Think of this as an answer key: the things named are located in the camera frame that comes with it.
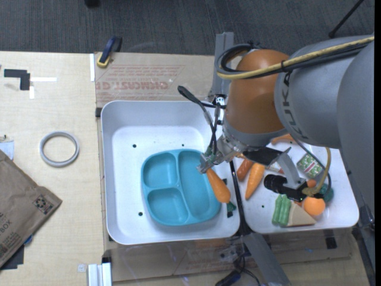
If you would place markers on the orange ball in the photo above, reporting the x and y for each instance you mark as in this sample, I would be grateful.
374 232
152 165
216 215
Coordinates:
314 206

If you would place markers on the green and white packet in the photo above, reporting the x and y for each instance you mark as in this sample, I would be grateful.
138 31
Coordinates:
309 165

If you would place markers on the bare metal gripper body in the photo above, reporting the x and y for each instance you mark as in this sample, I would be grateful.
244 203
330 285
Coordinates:
227 150

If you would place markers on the orange carrot with green top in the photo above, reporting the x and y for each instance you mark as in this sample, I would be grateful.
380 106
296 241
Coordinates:
219 188

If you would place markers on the brown cardboard board, red print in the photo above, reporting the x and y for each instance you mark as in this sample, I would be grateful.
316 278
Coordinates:
143 79

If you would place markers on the blue divided plate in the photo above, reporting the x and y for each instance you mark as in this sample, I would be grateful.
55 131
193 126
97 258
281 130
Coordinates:
166 189

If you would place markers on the beige sandwich wedge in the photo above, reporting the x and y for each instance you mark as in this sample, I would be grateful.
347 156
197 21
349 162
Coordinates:
299 217

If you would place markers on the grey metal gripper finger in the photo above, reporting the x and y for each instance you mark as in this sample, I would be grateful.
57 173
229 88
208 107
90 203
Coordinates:
212 164
201 168

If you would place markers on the green bean pods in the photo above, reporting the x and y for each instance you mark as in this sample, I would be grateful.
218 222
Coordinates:
281 210

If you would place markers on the black cylinder on white bracket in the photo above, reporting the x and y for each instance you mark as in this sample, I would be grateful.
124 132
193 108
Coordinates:
290 186

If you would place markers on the orange sausage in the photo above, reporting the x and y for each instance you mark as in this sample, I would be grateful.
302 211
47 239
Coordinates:
243 170

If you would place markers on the teal green toy vegetable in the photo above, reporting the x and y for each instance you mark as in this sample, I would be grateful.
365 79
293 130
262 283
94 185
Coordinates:
328 193

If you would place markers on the white and red packet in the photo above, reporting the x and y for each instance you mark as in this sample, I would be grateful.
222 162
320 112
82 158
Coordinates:
274 168

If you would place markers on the thin orange carrot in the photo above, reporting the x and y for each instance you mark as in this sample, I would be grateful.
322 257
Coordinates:
281 139

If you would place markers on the thin black rod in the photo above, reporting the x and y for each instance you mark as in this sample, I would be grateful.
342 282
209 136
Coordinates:
238 198

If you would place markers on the brown paper envelope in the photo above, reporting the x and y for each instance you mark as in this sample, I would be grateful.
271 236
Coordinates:
21 207

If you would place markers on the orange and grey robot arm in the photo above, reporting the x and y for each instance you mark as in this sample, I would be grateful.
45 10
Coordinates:
312 100

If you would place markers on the white plastic tray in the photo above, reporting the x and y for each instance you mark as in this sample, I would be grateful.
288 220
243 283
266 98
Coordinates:
259 216
125 189

